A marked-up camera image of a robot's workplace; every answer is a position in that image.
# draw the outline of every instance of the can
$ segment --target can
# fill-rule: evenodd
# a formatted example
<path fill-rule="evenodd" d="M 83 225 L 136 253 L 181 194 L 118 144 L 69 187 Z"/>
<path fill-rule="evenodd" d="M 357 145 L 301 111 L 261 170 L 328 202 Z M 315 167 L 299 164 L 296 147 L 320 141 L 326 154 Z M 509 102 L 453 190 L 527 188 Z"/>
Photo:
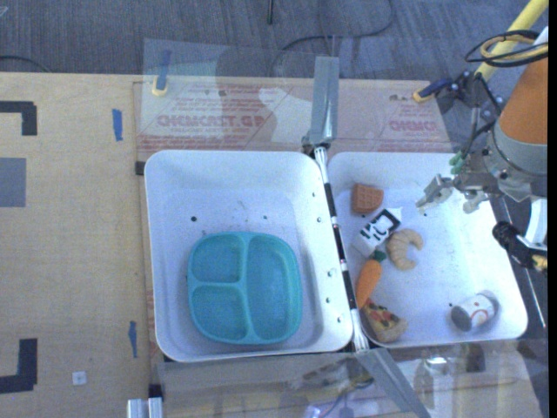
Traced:
<path fill-rule="evenodd" d="M 499 302 L 495 294 L 484 290 L 454 306 L 451 319 L 460 330 L 470 331 L 491 320 L 498 311 Z"/>

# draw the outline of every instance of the beige curved toy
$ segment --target beige curved toy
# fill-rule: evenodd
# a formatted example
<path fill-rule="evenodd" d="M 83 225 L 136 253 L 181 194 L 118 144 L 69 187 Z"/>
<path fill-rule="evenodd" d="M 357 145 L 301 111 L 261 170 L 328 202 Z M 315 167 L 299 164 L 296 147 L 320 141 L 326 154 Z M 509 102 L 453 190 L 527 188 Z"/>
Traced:
<path fill-rule="evenodd" d="M 393 233 L 386 243 L 386 251 L 389 259 L 398 269 L 412 269 L 416 262 L 408 259 L 408 246 L 416 246 L 419 250 L 424 245 L 424 240 L 416 231 L 412 229 L 400 229 Z"/>

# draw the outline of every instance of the yellow pole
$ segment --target yellow pole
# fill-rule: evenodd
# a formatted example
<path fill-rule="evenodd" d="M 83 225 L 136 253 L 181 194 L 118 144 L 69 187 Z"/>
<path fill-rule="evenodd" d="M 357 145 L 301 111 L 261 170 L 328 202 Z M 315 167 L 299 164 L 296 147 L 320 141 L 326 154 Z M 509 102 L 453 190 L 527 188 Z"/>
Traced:
<path fill-rule="evenodd" d="M 540 18 L 541 14 L 547 9 L 549 5 L 549 0 L 530 0 L 524 10 L 519 14 L 518 17 L 514 20 L 513 24 L 509 27 L 509 31 L 512 30 L 528 30 L 532 27 L 538 18 Z M 516 45 L 516 42 L 500 42 L 496 44 L 493 49 L 492 53 L 494 55 L 497 54 L 505 54 L 511 52 Z M 476 73 L 481 73 L 483 78 L 487 81 L 492 74 L 495 72 L 496 68 L 492 67 L 488 64 L 482 64 L 476 70 Z"/>

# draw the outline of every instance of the white tray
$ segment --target white tray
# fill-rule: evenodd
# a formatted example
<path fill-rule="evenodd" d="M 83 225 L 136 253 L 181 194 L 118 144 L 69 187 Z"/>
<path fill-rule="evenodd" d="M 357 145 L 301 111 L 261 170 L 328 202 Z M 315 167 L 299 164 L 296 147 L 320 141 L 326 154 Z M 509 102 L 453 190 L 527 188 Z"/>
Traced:
<path fill-rule="evenodd" d="M 175 361 L 336 351 L 352 320 L 317 164 L 298 152 L 163 151 L 145 166 L 155 329 Z M 188 308 L 186 270 L 205 234 L 269 233 L 296 253 L 302 321 L 288 340 L 240 346 L 204 337 Z"/>
<path fill-rule="evenodd" d="M 378 345 L 420 347 L 504 340 L 526 331 L 527 311 L 507 253 L 493 238 L 496 221 L 489 203 L 465 214 L 464 197 L 454 191 L 445 203 L 427 210 L 426 216 L 415 208 L 415 201 L 423 196 L 436 173 L 450 175 L 451 157 L 438 153 L 346 152 L 335 155 L 329 163 L 329 179 L 354 283 L 365 259 L 351 242 L 366 223 L 361 214 L 351 210 L 354 183 L 383 189 L 382 206 L 402 207 L 400 228 L 418 231 L 425 241 L 419 252 L 410 246 L 409 257 L 418 261 L 412 270 L 402 271 L 390 261 L 383 261 L 382 277 L 372 299 L 405 318 L 409 325 L 399 340 L 390 344 L 376 341 Z M 460 331 L 451 322 L 451 306 L 484 289 L 496 295 L 499 313 L 481 327 Z M 373 338 L 367 327 L 365 332 Z"/>

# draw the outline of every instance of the blue bowl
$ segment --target blue bowl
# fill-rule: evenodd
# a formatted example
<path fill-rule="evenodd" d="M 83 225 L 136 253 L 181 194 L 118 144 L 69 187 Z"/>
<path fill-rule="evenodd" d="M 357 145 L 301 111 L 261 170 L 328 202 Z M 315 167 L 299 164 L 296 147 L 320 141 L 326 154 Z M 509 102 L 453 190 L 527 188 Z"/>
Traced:
<path fill-rule="evenodd" d="M 272 344 L 291 337 L 302 318 L 294 251 L 263 233 L 214 233 L 191 249 L 191 318 L 206 337 L 231 344 Z"/>

